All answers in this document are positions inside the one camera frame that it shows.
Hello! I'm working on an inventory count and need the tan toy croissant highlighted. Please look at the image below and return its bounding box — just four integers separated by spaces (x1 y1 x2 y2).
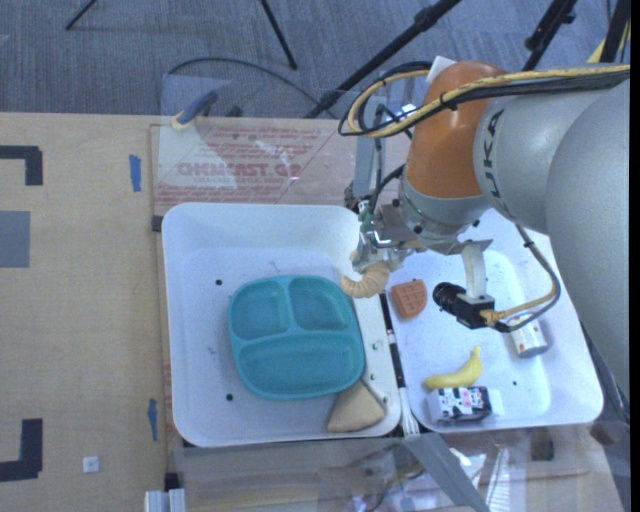
339 258 392 300

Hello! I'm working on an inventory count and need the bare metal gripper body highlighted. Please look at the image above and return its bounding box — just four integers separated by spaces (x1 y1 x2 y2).
366 201 495 264

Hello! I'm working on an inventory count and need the brown cardboard board, red print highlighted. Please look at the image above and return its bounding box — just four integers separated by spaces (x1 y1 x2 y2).
148 121 626 482

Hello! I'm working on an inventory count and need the teal divided plate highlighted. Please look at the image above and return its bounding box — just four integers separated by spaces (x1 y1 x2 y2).
227 274 368 402

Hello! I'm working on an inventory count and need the black cylinder on white bracket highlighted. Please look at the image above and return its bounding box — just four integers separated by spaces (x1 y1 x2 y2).
432 239 497 331

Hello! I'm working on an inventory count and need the white plastic tray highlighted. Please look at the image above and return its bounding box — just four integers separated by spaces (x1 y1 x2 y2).
160 201 404 449
383 207 605 434

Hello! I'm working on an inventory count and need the tan triangular toy bread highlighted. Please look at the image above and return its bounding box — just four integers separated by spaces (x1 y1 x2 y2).
326 381 388 434

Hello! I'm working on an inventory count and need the yellow banana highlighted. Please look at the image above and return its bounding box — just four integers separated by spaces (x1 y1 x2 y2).
424 345 484 392

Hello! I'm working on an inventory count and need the black and white carton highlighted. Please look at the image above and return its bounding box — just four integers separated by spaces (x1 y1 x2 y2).
425 385 507 426

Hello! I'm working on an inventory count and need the orange toy waffle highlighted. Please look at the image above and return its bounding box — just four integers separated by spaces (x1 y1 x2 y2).
389 279 430 320

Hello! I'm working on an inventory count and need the thin black and white rod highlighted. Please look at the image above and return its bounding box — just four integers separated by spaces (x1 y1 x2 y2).
378 291 420 439

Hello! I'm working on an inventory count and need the white can with orange dots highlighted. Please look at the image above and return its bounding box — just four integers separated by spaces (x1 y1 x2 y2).
508 319 552 359

